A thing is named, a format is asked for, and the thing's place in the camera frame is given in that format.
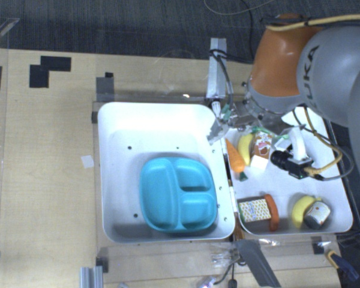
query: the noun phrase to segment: table surface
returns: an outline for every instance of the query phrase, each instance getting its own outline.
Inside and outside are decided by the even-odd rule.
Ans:
[[[29,66],[40,64],[41,55],[69,56],[72,68],[70,72],[50,71],[48,89],[31,89]],[[250,67],[229,63],[228,68],[238,88]],[[118,91],[173,92],[175,80],[188,94],[203,95],[208,61],[9,50],[0,288],[78,287],[80,267],[95,264],[95,176],[93,167],[85,168],[81,157],[94,155],[92,103],[96,77],[103,77],[104,71],[114,73]],[[338,252],[335,238],[331,240],[330,248]],[[337,272],[324,255],[296,244],[285,253],[281,248],[265,251],[283,287],[340,287]],[[208,246],[171,256],[165,270],[155,262],[169,261],[161,248],[168,245],[155,245],[152,252],[141,251],[137,245],[116,246],[118,282],[104,286],[117,287],[125,281],[130,288],[195,287],[200,276],[207,275],[204,272],[223,273],[202,254]],[[136,269],[127,267],[133,264]],[[171,278],[189,268],[195,273]],[[258,287],[247,267],[237,267],[235,272],[239,287]]]

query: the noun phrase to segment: dark gray floor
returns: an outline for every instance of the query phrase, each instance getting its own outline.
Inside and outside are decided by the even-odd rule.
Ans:
[[[268,0],[244,0],[250,7]],[[208,0],[221,12],[243,10],[238,0]],[[20,18],[11,31],[14,49],[115,53],[143,56],[178,56],[206,59],[211,37],[227,38],[231,54],[251,59],[264,30],[261,19],[282,13],[325,17],[360,13],[360,0],[277,0],[248,13],[219,16],[203,0],[0,0],[0,24]],[[347,131],[335,129],[339,144],[349,146]],[[354,213],[360,214],[360,178],[349,178]],[[353,230],[360,229],[355,217]],[[360,242],[342,249],[360,270]],[[360,287],[343,283],[344,287]]]

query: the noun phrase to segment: blue plate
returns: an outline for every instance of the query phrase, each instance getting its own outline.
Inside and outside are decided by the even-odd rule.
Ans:
[[[196,232],[212,225],[217,201],[211,172],[187,158],[156,158],[140,173],[140,205],[148,225],[161,232]]]

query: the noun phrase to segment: white paper piece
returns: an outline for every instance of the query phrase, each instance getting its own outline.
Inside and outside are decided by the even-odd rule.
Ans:
[[[82,162],[85,169],[95,166],[94,159],[91,155],[82,156]]]

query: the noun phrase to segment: yellow cable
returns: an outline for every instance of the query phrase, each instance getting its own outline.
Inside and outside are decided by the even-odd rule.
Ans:
[[[326,18],[319,18],[319,19],[311,19],[305,22],[298,22],[293,23],[291,25],[285,26],[274,26],[269,25],[266,26],[267,29],[282,32],[282,31],[289,31],[297,28],[303,28],[305,26],[317,26],[323,25],[325,23],[334,23],[334,22],[344,22],[349,20],[360,20],[360,14],[349,14],[349,15],[340,15],[340,16],[333,16],[333,17],[326,17]]]
[[[311,119],[310,119],[310,116],[309,116],[309,114],[308,114],[308,110],[307,110],[306,107],[304,108],[304,112],[305,112],[305,116],[307,117],[307,121],[308,121],[308,123],[309,123],[309,125],[310,125],[310,127],[311,127],[311,130],[313,131],[313,135],[314,135],[315,137],[317,137],[317,138],[320,140],[320,142],[322,142],[325,146],[331,148],[333,151],[335,151],[335,152],[337,153],[337,157],[335,158],[334,161],[328,163],[327,165],[325,165],[325,166],[323,166],[323,167],[321,167],[321,168],[319,168],[319,169],[315,169],[314,167],[311,167],[311,166],[306,167],[306,168],[304,169],[304,170],[308,173],[308,175],[309,175],[310,177],[313,177],[314,175],[318,175],[318,174],[324,172],[325,170],[329,169],[330,167],[334,166],[335,164],[337,164],[337,163],[342,159],[343,153],[342,153],[338,148],[336,148],[336,147],[334,147],[333,145],[327,143],[326,141],[324,141],[324,140],[319,136],[319,134],[317,133],[316,129],[313,127],[312,121],[311,121]]]

